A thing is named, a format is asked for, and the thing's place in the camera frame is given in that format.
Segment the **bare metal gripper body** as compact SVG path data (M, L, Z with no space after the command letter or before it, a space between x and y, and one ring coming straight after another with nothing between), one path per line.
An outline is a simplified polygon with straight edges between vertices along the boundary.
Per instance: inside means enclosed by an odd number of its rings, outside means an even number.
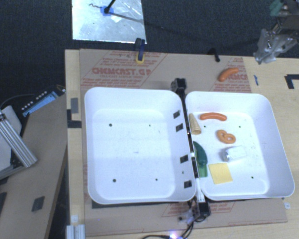
M299 41L299 0L279 0L278 21L279 33Z

